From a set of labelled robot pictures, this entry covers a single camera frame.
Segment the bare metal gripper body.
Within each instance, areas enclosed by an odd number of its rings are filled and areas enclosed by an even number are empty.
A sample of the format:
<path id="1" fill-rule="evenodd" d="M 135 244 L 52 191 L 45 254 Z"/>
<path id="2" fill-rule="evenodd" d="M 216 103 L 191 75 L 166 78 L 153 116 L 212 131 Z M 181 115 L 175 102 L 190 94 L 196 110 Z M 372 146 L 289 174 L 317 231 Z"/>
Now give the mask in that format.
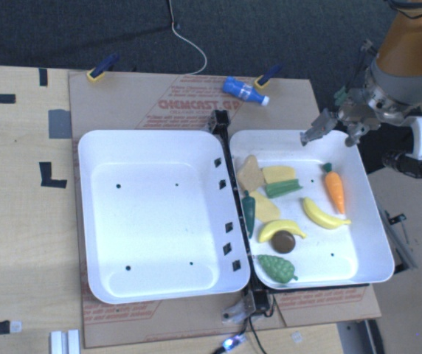
<path id="1" fill-rule="evenodd" d="M 345 125 L 378 127 L 381 123 L 402 125 L 413 105 L 391 98 L 382 88 L 369 85 L 365 88 L 347 89 L 337 92 L 337 118 Z"/>

